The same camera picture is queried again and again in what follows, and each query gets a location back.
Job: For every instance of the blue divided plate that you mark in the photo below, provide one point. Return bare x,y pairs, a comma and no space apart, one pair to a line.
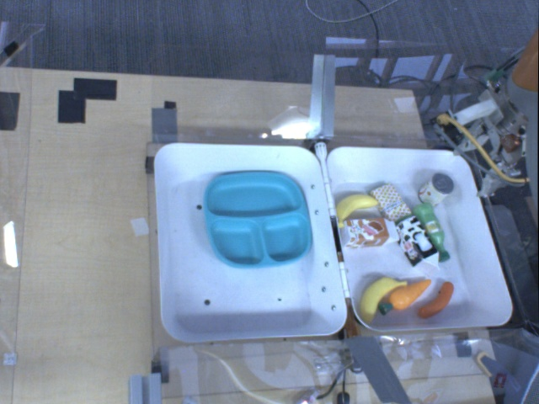
257,219

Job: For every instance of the white can with grey lid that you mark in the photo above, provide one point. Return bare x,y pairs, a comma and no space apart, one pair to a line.
436,188

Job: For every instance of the white plastic tray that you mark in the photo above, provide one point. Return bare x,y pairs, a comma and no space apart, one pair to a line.
471,267
252,301

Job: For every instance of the orange carrot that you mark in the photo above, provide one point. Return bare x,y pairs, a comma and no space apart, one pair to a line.
406,295

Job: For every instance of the brown and white carton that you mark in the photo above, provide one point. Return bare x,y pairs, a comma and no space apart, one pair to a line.
368,232

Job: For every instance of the green bottle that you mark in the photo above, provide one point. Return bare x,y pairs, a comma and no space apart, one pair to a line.
431,225

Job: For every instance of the yellow patterned packet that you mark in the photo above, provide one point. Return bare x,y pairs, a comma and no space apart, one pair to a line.
391,200

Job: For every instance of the orange sausage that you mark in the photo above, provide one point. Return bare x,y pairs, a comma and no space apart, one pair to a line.
438,301

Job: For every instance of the black and white cow carton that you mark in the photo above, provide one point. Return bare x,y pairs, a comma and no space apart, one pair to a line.
414,236

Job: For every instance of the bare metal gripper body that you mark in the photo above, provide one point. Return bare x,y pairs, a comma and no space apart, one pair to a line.
510,135

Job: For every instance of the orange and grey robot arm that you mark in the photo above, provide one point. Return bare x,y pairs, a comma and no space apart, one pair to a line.
526,82

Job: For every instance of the yellow banana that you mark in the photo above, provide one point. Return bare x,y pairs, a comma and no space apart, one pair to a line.
375,297
351,205

